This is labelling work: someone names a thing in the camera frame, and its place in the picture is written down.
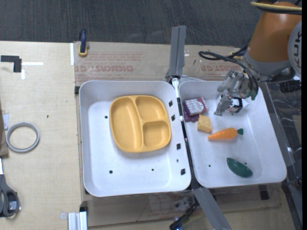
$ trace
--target yellow divided plate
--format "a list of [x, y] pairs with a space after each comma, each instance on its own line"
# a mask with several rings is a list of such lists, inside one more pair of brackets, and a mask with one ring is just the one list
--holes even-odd
[[150, 95], [126, 95], [110, 106], [110, 125], [118, 148], [147, 152], [165, 147], [171, 127], [163, 103]]

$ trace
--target orange carrot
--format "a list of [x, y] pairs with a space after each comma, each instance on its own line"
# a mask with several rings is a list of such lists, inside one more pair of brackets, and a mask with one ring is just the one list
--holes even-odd
[[236, 130], [235, 128], [227, 128], [215, 132], [208, 136], [209, 140], [212, 139], [233, 139], [237, 136], [237, 134], [243, 135], [243, 129]]

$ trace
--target yellow sponge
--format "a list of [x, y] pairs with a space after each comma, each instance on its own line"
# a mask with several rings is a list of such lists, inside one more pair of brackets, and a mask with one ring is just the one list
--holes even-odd
[[202, 130], [206, 133], [210, 133], [212, 130], [210, 118], [200, 114], [200, 117], [197, 123], [197, 129]]

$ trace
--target white tray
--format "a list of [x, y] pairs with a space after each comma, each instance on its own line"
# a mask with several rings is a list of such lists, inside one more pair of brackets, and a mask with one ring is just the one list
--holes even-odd
[[[207, 133], [197, 130], [197, 122], [186, 122], [197, 181], [204, 187], [217, 188], [248, 184], [277, 183], [286, 178], [287, 170], [272, 127], [263, 94], [259, 89], [256, 100], [239, 113], [225, 111], [216, 116], [216, 99], [221, 93], [219, 81], [187, 81], [180, 85], [181, 101], [203, 97], [209, 106], [213, 132], [235, 127], [243, 128], [244, 135], [230, 141], [208, 141]], [[227, 166], [226, 158], [236, 159], [253, 171], [249, 178], [234, 174]]]
[[[116, 147], [109, 124], [113, 100], [152, 95], [166, 107], [171, 141], [159, 150], [128, 153]], [[191, 181], [187, 150], [174, 88], [163, 81], [88, 81], [79, 91], [83, 182], [94, 196], [119, 196], [185, 190]]]

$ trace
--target scissors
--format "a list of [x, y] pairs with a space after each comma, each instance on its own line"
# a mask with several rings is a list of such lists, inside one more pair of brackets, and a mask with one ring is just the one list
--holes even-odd
[[0, 215], [11, 217], [19, 209], [19, 198], [5, 182], [3, 173], [2, 158], [0, 157]]

